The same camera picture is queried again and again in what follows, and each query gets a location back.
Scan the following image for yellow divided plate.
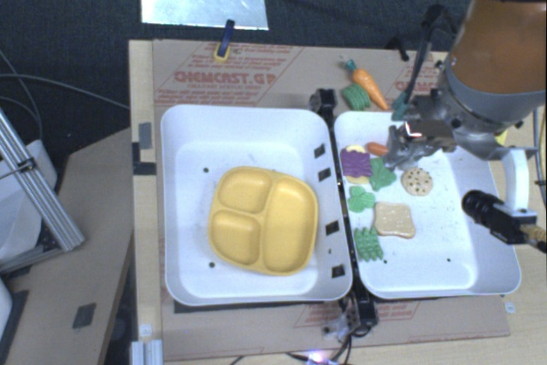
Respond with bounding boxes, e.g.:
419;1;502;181
207;166;320;276

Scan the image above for black cylinder on white bracket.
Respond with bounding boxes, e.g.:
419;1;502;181
461;146;539;245

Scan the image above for thin black rod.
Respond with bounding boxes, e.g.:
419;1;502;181
323;109;365;301

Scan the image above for white plastic tray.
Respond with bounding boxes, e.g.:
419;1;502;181
160;103;354;307
332;110;523;301

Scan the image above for brown cardboard board red print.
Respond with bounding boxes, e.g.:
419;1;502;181
151;38;512;362

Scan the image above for dark green broccoli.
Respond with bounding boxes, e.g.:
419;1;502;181
368;157;398;192

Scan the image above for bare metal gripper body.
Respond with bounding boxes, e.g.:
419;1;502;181
403;91;538;162

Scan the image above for purple grapes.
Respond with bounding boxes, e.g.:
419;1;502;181
339;144;373;185

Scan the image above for tan bread slice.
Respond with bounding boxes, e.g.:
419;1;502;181
372;201;417;239

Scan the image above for tan chocolate chip biscuit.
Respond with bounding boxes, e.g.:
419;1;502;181
401;166;434;197

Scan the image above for large orange carrot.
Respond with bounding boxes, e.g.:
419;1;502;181
343;58;391;112

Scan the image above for green pea pods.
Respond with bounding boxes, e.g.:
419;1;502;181
340;83;372;112
353;226;383;262

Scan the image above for light green leafy vegetable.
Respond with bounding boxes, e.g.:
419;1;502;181
346;185;377;214

